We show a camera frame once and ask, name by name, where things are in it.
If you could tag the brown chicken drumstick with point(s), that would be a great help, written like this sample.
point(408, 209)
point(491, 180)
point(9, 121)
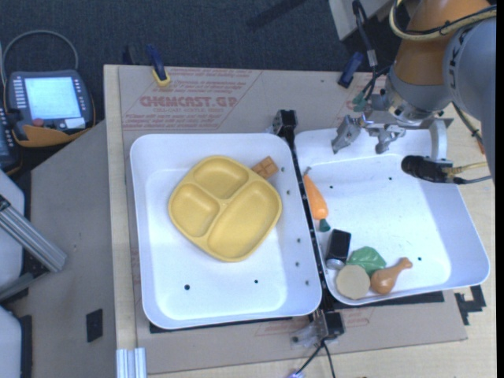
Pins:
point(388, 276)

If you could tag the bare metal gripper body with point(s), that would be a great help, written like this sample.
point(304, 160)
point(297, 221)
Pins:
point(388, 112)

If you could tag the white plastic tray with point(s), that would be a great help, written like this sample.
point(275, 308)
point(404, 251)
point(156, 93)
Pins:
point(220, 290)
point(393, 219)

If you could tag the thin black rod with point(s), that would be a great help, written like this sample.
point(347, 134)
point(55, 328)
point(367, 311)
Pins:
point(309, 219)

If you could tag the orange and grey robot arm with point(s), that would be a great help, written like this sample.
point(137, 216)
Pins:
point(437, 49)

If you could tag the yellow divided plate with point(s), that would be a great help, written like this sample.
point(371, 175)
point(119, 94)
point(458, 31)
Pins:
point(225, 208)

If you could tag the beige round potato slice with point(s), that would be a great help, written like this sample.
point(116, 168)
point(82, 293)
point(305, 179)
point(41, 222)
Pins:
point(353, 282)

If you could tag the orange carrot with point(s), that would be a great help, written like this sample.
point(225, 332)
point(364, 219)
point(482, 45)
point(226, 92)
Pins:
point(316, 200)

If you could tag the green lettuce leaf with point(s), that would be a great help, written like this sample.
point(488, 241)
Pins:
point(368, 260)

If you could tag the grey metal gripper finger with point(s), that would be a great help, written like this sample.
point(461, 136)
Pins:
point(343, 135)
point(384, 140)

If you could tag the brown cardboard board red print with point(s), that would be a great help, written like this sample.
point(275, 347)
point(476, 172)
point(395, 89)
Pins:
point(189, 104)

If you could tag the brown biscuit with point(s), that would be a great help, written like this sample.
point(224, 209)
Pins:
point(264, 167)

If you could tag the black cylinder on white bracket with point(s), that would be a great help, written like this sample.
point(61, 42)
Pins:
point(427, 167)

